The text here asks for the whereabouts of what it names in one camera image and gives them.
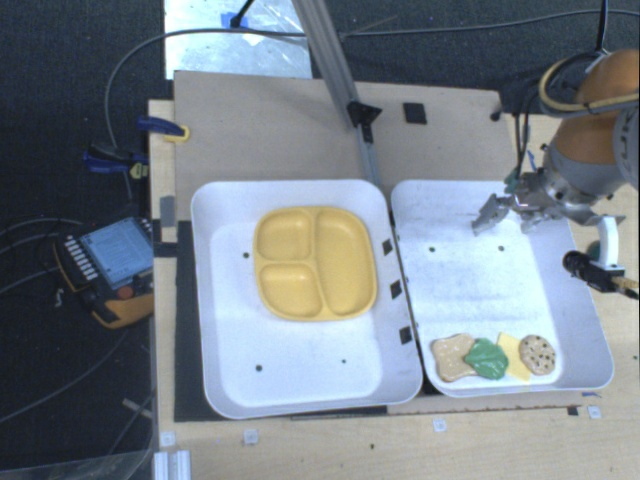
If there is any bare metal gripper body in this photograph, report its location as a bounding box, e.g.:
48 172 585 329
508 167 602 225

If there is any white plastic tray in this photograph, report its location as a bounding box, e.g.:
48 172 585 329
190 178 426 421
389 178 616 400

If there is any yellow cheese slice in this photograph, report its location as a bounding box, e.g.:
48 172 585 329
495 331 533 384

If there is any chocolate chip biscuit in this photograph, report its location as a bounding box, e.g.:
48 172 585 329
517 334 558 377

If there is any green lettuce leaf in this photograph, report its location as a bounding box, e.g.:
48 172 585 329
463 337 510 382

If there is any tan toast slice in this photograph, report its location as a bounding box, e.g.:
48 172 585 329
430 332 479 384

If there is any yellow divided plate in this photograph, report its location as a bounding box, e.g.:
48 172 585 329
252 205 379 324

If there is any brown cardboard board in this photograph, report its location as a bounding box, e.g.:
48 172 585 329
172 69 592 418

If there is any black cylinder on white bracket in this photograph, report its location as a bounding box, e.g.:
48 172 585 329
561 214 629 295

